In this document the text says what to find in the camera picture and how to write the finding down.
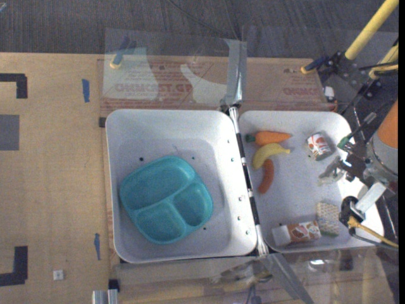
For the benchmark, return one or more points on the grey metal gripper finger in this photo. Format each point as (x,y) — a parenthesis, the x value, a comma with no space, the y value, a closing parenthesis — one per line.
(338,175)
(329,169)

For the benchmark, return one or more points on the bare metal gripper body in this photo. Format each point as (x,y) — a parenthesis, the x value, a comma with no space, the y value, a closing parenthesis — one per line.
(357,165)

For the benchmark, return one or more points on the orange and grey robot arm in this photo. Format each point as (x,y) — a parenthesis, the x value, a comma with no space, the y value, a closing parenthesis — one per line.
(387,128)

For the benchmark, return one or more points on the red and white can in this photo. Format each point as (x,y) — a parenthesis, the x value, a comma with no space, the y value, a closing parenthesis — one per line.
(319,146)

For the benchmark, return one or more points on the white plastic tray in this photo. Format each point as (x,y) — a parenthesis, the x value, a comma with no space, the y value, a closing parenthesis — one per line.
(297,195)
(152,131)

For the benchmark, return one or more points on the white patterned packet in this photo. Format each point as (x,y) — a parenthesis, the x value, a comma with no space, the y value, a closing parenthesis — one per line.
(328,218)

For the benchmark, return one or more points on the orange sausage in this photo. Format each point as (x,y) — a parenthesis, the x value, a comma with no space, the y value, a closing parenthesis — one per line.
(267,176)

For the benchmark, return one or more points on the yellow banana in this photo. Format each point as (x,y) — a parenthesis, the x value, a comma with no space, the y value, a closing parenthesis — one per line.
(267,152)

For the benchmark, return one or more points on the orange carrot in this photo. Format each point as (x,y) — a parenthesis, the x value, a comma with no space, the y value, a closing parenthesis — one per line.
(272,137)

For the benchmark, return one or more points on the orange and white carton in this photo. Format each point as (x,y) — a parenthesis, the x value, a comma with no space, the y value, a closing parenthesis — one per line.
(300,232)

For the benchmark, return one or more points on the brown cardboard board red print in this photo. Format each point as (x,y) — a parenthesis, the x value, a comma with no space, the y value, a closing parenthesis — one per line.
(269,81)

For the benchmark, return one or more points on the blue divided plate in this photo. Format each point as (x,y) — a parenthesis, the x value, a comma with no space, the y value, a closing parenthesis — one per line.
(164,198)

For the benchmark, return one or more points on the black cylinder on white bracket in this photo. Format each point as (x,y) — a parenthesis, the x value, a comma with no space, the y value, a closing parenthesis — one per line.
(349,209)

